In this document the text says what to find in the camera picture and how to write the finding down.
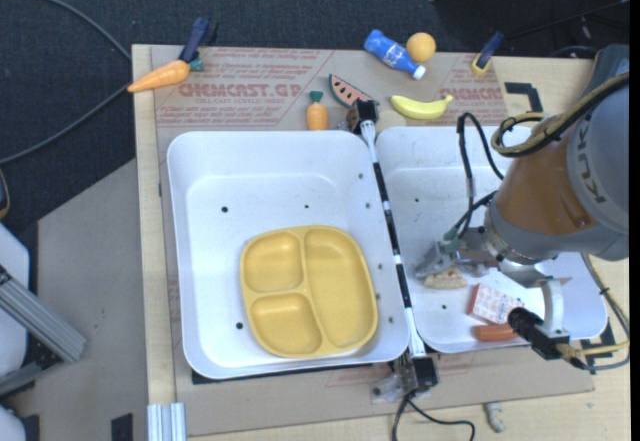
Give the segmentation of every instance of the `white cable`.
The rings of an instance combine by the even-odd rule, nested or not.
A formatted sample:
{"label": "white cable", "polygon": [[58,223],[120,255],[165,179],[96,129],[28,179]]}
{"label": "white cable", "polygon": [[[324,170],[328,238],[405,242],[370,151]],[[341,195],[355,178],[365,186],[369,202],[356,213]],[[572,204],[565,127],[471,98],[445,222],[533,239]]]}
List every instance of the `white cable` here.
{"label": "white cable", "polygon": [[500,402],[487,402],[484,404],[484,411],[487,413],[487,421],[494,432],[500,434],[506,430],[507,427],[502,423],[502,420],[498,418],[498,413],[502,411]]}

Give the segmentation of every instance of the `black cable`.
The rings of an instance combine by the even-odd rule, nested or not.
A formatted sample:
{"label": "black cable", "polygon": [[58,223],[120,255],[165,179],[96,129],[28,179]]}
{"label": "black cable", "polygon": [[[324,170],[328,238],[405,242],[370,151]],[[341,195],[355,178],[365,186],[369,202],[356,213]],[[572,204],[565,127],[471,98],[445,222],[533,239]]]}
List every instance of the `black cable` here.
{"label": "black cable", "polygon": [[[607,96],[609,96],[610,94],[612,94],[613,92],[617,91],[618,89],[621,89],[622,87],[625,87],[626,85],[629,84],[629,75],[627,74],[622,74],[622,75],[616,75],[615,77],[612,77],[609,79],[610,83],[608,85],[605,85],[606,82],[604,84],[602,84],[600,87],[602,87],[602,89],[600,91],[598,91],[596,93],[595,89],[593,91],[591,91],[590,93],[588,93],[588,95],[593,95],[588,101],[585,101],[584,105],[582,105],[580,108],[576,109],[575,112],[572,112],[571,115],[567,116],[567,118],[563,121],[563,123],[558,126],[556,129],[554,129],[552,132],[547,133],[546,130],[543,132],[545,134],[545,137],[543,139],[541,139],[538,143],[529,146],[526,149],[523,149],[521,151],[518,152],[514,152],[514,153],[503,153],[503,156],[505,157],[511,157],[511,158],[519,158],[519,157],[524,157],[526,155],[530,155],[532,153],[535,153],[536,151],[541,150],[542,148],[544,148],[545,146],[547,146],[548,144],[551,143],[551,141],[557,141],[560,137],[560,135],[562,135],[571,125],[573,125],[573,123],[575,123],[578,119],[580,119],[583,115],[585,115],[587,112],[589,112],[592,108],[594,108],[598,103],[600,103],[602,100],[604,100]],[[513,127],[520,124],[520,123],[525,123],[527,121],[539,121],[540,117],[537,113],[531,113],[530,117],[527,117],[527,115],[521,116],[519,118],[519,120],[514,122],[514,118],[507,118],[505,119],[501,124],[500,124],[500,128],[499,128],[499,137],[497,139],[497,142],[499,144],[500,147],[502,148],[506,148],[504,141],[503,141],[503,135],[508,132],[513,130]]]}
{"label": "black cable", "polygon": [[[52,4],[58,5],[66,10],[68,10],[69,12],[75,14],[76,16],[78,16],[79,18],[81,18],[82,20],[84,20],[85,22],[87,22],[89,25],[91,25],[94,29],[96,29],[100,34],[102,34],[113,46],[116,47],[116,49],[129,61],[131,61],[131,55],[129,54],[129,52],[127,52],[122,45],[120,45],[120,43],[118,43],[115,38],[113,36],[111,36],[111,34],[109,34],[105,29],[103,29],[100,25],[98,25],[95,21],[93,21],[91,18],[89,18],[86,14],[78,11],[75,7],[72,7],[71,5],[61,1],[61,0],[44,0],[46,2],[50,2]],[[77,120],[75,120],[74,122],[72,122],[71,124],[69,124],[68,126],[66,126],[65,128],[63,128],[62,130],[58,131],[57,133],[55,133],[54,135],[46,138],[44,141],[39,142],[38,144],[35,144],[33,146],[31,146],[30,148],[27,148],[23,151],[20,151],[18,153],[15,153],[13,155],[10,155],[8,157],[4,157],[2,159],[0,159],[0,165],[4,165],[4,164],[8,164],[9,162],[13,162],[19,158],[22,158],[24,156],[27,156],[37,150],[39,150],[40,148],[52,143],[53,141],[59,139],[60,137],[62,137],[63,135],[65,135],[66,133],[70,132],[71,130],[73,130],[75,127],[77,127],[79,124],[83,123],[84,121],[86,121],[87,119],[89,119],[91,116],[93,116],[96,112],[98,112],[100,109],[104,108],[106,105],[108,105],[109,103],[111,103],[113,100],[115,100],[118,96],[120,96],[129,86],[129,84],[125,84],[124,86],[122,86],[120,89],[118,89],[115,93],[113,93],[111,96],[109,96],[106,100],[102,101],[101,103],[99,103],[98,105],[96,105],[94,108],[92,108],[89,112],[87,112],[86,114],[84,114],[83,116],[81,116],[80,118],[78,118]]]}
{"label": "black cable", "polygon": [[532,34],[534,32],[539,32],[541,30],[548,29],[548,28],[554,27],[556,25],[560,25],[562,23],[566,23],[568,21],[572,21],[572,20],[575,20],[575,19],[578,19],[578,18],[583,18],[583,17],[589,16],[590,14],[595,14],[595,13],[599,13],[600,11],[604,11],[606,9],[611,9],[612,7],[616,7],[616,6],[619,6],[619,5],[624,5],[624,4],[626,4],[626,3],[630,2],[630,1],[631,0],[616,0],[615,2],[611,2],[609,4],[605,4],[605,5],[600,6],[600,7],[595,7],[593,9],[588,9],[586,11],[582,11],[582,12],[573,14],[571,16],[567,16],[565,18],[562,18],[561,20],[550,21],[549,23],[544,23],[542,25],[538,25],[537,27],[531,27],[531,28],[528,28],[528,29],[523,29],[523,30],[514,32],[513,34],[509,34],[509,35],[505,36],[505,39],[516,39],[516,38],[519,38],[519,37],[522,37],[522,36],[526,36],[528,34]]}
{"label": "black cable", "polygon": [[398,441],[398,425],[400,424],[400,418],[402,417],[402,413],[407,407],[409,403],[409,395],[405,395],[402,397],[402,402],[400,402],[400,406],[396,411],[396,416],[393,419],[393,426],[391,427],[391,441]]}
{"label": "black cable", "polygon": [[89,112],[87,112],[83,116],[79,117],[78,119],[76,119],[71,124],[65,126],[62,130],[58,131],[57,133],[53,134],[52,136],[47,137],[45,140],[43,140],[43,141],[41,141],[41,142],[39,142],[37,144],[34,144],[30,148],[27,148],[25,150],[19,151],[18,153],[14,153],[13,155],[10,155],[8,157],[4,157],[4,158],[0,159],[0,165],[5,165],[5,164],[8,164],[8,163],[13,162],[15,160],[18,160],[19,158],[22,158],[22,157],[25,157],[27,155],[30,155],[31,153],[36,152],[40,148],[43,148],[44,146],[46,146],[48,144],[51,144],[53,141],[59,139],[60,137],[62,137],[66,133],[68,133],[71,130],[73,130],[79,124],[85,122],[87,119],[89,119],[91,116],[93,116],[96,112],[98,112],[100,109],[102,109],[105,105],[108,105],[109,103],[111,103],[115,98],[117,98],[123,92],[125,92],[128,86],[129,86],[129,84],[123,85],[120,89],[118,89],[115,93],[113,93],[111,96],[109,96],[106,100],[100,102],[98,105],[93,107]]}
{"label": "black cable", "polygon": [[[594,280],[594,282],[596,283],[598,288],[600,288],[601,294],[604,296],[604,298],[607,301],[607,303],[609,304],[609,306],[611,306],[611,310],[613,311],[613,314],[615,315],[615,317],[618,320],[620,326],[622,327],[622,330],[624,331],[624,334],[627,337],[627,340],[631,340],[631,328],[629,326],[629,319],[623,313],[622,309],[620,308],[620,305],[613,299],[613,297],[611,297],[611,294],[609,293],[608,288],[605,288],[604,283],[602,282],[602,279],[600,278],[600,275],[595,270],[595,268],[594,268],[591,260],[589,259],[588,255],[582,254],[582,260],[584,261],[584,263],[585,263],[585,265],[587,267],[587,270],[589,271],[589,274],[591,275],[592,279]],[[621,366],[625,366],[626,364],[628,364],[630,360],[631,360],[631,348],[629,347],[627,349],[627,355],[625,356],[625,358],[623,360],[621,360],[621,361],[616,362],[616,363],[610,363],[610,364],[604,364],[604,365],[589,365],[589,364],[584,363],[584,362],[582,362],[580,360],[571,361],[571,363],[574,366],[576,366],[577,368],[580,368],[581,370],[588,370],[590,372],[598,372],[598,371],[602,371],[602,370],[613,370],[615,368],[620,368]]]}
{"label": "black cable", "polygon": [[467,425],[471,428],[471,436],[469,436],[469,441],[473,441],[473,438],[475,438],[476,436],[476,426],[468,421],[468,420],[454,420],[454,421],[444,421],[444,420],[437,420],[436,418],[434,418],[433,416],[428,415],[427,413],[425,413],[422,409],[420,409],[418,406],[416,406],[411,399],[408,399],[407,402],[409,402],[409,405],[411,407],[413,407],[413,409],[420,414],[421,416],[424,416],[427,420],[432,421],[433,423],[437,423],[439,425]]}
{"label": "black cable", "polygon": [[476,435],[476,427],[475,425],[468,421],[468,420],[454,420],[454,421],[445,421],[445,420],[438,420],[436,418],[434,418],[433,416],[425,413],[422,409],[420,409],[417,405],[415,405],[412,401],[411,401],[411,393],[406,394],[403,398],[402,398],[402,402],[400,402],[400,405],[398,406],[398,410],[396,411],[396,416],[393,419],[393,426],[391,427],[391,440],[392,441],[398,441],[398,426],[400,424],[400,419],[402,417],[402,413],[404,413],[405,409],[407,408],[407,405],[410,405],[418,414],[420,414],[422,417],[426,418],[427,420],[433,422],[433,423],[437,423],[438,425],[467,425],[468,427],[471,428],[471,436],[469,437],[469,441],[473,441],[473,439],[475,438]]}
{"label": "black cable", "polygon": [[556,50],[549,54],[549,57],[564,57],[565,55],[571,55],[572,53],[584,53],[588,58],[594,58],[598,53],[598,49],[593,46],[584,45],[569,45]]}
{"label": "black cable", "polygon": [[601,16],[599,14],[592,14],[589,16],[589,20],[596,22],[600,25],[604,25],[605,27],[610,27],[612,29],[616,29],[624,32],[625,34],[629,34],[629,24],[624,23],[622,21],[612,20],[611,18],[607,18],[605,16]]}
{"label": "black cable", "polygon": [[458,146],[460,148],[460,157],[462,158],[462,165],[464,167],[467,183],[469,186],[469,190],[467,191],[469,201],[468,201],[468,207],[467,207],[466,213],[461,217],[460,221],[458,221],[459,223],[464,221],[464,226],[462,227],[462,229],[460,229],[459,223],[456,223],[455,225],[456,228],[458,229],[458,232],[456,235],[458,239],[462,239],[464,234],[467,232],[467,230],[469,229],[469,226],[471,225],[472,214],[478,208],[478,206],[480,206],[480,202],[477,205],[474,203],[475,191],[473,190],[474,188],[473,172],[471,170],[471,163],[469,162],[469,155],[467,154],[467,143],[465,138],[465,121],[467,119],[471,120],[471,122],[476,127],[478,134],[480,135],[480,140],[482,141],[482,147],[484,149],[485,155],[487,156],[487,160],[489,162],[489,165],[491,166],[491,169],[493,170],[493,172],[498,178],[500,178],[501,180],[504,179],[503,174],[500,172],[495,162],[493,161],[493,156],[491,155],[489,143],[487,142],[487,138],[482,130],[482,126],[480,125],[480,122],[470,112],[465,112],[464,114],[461,114],[458,117],[456,131],[458,132]]}
{"label": "black cable", "polygon": [[218,40],[218,28],[220,27],[220,22],[216,21],[216,24],[213,26],[213,30],[211,31],[211,37],[209,41],[207,41],[207,46],[213,46]]}
{"label": "black cable", "polygon": [[458,133],[462,134],[462,137],[464,139],[464,122],[467,118],[473,122],[476,129],[478,130],[478,135],[480,136],[480,140],[482,141],[482,147],[484,149],[485,155],[487,156],[487,160],[489,162],[489,165],[491,166],[491,169],[493,169],[493,172],[498,178],[503,180],[504,179],[503,174],[500,172],[495,162],[493,161],[493,156],[491,155],[491,148],[489,147],[487,138],[484,134],[484,131],[482,130],[482,125],[480,125],[480,122],[476,119],[476,117],[473,114],[471,114],[471,112],[465,112],[464,114],[461,114],[460,117],[458,118],[458,126],[457,126]]}
{"label": "black cable", "polygon": [[456,222],[454,224],[454,226],[456,228],[460,228],[460,225],[465,222],[465,220],[467,220],[467,218],[471,217],[471,214],[473,212],[475,212],[478,208],[480,208],[481,206],[486,206],[488,205],[491,200],[493,199],[493,196],[496,195],[496,191],[494,190],[493,192],[489,192],[486,196],[484,196],[482,199],[479,199],[478,201],[476,201],[475,203],[473,203],[473,205],[471,206],[471,208],[469,208],[464,214],[462,214],[462,217],[460,217],[460,219],[458,219],[458,222]]}

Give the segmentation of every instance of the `orange ball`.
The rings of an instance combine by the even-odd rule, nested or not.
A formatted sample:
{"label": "orange ball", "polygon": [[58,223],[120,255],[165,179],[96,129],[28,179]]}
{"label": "orange ball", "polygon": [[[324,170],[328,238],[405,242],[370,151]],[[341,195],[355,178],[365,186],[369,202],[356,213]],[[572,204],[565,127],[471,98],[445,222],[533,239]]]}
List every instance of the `orange ball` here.
{"label": "orange ball", "polygon": [[407,40],[407,52],[415,62],[424,62],[436,53],[436,40],[426,32],[416,32]]}

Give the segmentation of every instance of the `yellow banana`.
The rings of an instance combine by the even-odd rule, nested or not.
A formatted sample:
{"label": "yellow banana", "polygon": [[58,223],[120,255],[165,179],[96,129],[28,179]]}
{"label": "yellow banana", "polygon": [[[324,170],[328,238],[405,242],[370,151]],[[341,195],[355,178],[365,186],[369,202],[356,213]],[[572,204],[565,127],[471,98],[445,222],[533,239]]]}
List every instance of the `yellow banana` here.
{"label": "yellow banana", "polygon": [[391,105],[400,114],[412,119],[437,119],[447,109],[447,104],[453,100],[453,96],[447,94],[440,100],[422,102],[406,98],[405,96],[392,96]]}

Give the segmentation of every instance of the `cardboard sheet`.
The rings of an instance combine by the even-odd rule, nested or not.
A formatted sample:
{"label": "cardboard sheet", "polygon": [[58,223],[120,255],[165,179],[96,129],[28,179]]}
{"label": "cardboard sheet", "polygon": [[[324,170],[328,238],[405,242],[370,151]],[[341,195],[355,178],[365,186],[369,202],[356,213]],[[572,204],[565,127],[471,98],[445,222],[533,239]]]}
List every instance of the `cardboard sheet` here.
{"label": "cardboard sheet", "polygon": [[[180,49],[152,47],[153,67],[175,59]],[[507,114],[501,84],[491,69],[484,77],[471,72],[472,54],[436,54],[427,62],[427,73],[420,81],[386,67],[364,51],[204,48],[200,56],[202,72],[191,73],[177,86],[154,91],[174,369],[178,400],[188,411],[188,434],[395,412],[397,404],[371,398],[373,383],[389,374],[386,363],[218,382],[194,374],[182,347],[167,148],[175,137],[191,130],[304,130],[309,92],[314,90],[325,93],[330,127],[340,128],[347,110],[329,92],[330,74],[374,97],[381,118],[385,112],[393,114],[391,95],[427,101],[452,94],[454,101],[447,112],[428,122],[431,125],[453,125],[465,111],[472,111],[484,125],[499,124]],[[398,116],[386,118],[409,126],[427,124]],[[421,399],[427,409],[593,389],[584,372],[567,372],[566,363],[543,361],[528,347],[433,357],[441,383]],[[510,382],[517,386],[506,385]]]}

